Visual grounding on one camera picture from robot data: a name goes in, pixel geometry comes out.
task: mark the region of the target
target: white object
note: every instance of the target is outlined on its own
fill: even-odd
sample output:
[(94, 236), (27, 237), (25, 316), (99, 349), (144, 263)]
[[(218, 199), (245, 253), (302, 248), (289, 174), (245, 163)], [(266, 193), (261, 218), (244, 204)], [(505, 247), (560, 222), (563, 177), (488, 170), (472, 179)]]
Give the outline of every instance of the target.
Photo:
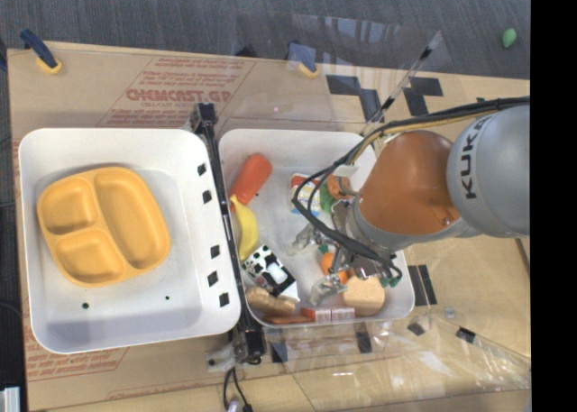
[[(290, 196), (289, 181), (294, 173), (317, 173), (342, 157), (362, 137), (356, 133), (310, 132), (295, 130), (235, 129), (225, 133), (219, 143), (221, 164), (226, 188), (231, 189), (241, 172), (244, 161), (255, 152), (266, 157), (272, 165), (272, 173), (255, 196), (249, 207), (255, 214), (259, 226), (259, 237), (279, 257), (294, 276), (298, 285), (298, 296), (305, 305), (313, 284), (324, 277), (315, 248), (307, 252), (289, 256), (287, 250), (298, 233), (307, 225), (302, 215), (295, 215), (286, 208), (286, 199)], [(358, 190), (369, 176), (376, 161), (374, 151), (367, 149), (355, 162), (357, 170), (351, 175), (351, 188)], [(318, 217), (327, 225), (332, 221), (327, 212)], [(363, 319), (398, 319), (408, 315), (415, 305), (413, 290), (403, 252), (397, 252), (395, 264), (402, 270), (403, 279), (395, 288), (386, 288), (387, 302), (375, 316)], [(245, 286), (253, 285), (243, 276)], [(323, 303), (321, 307), (342, 307), (343, 297), (338, 295)], [(263, 325), (257, 314), (255, 318)], [(346, 321), (333, 321), (328, 324), (342, 324)]]
[[(23, 138), (19, 162), (32, 331), (47, 350), (74, 353), (165, 342), (221, 334), (236, 324), (240, 298), (215, 182), (206, 147), (193, 133), (40, 129)], [(56, 267), (36, 202), (57, 179), (111, 165), (133, 169), (147, 182), (172, 245), (154, 270), (84, 288)]]

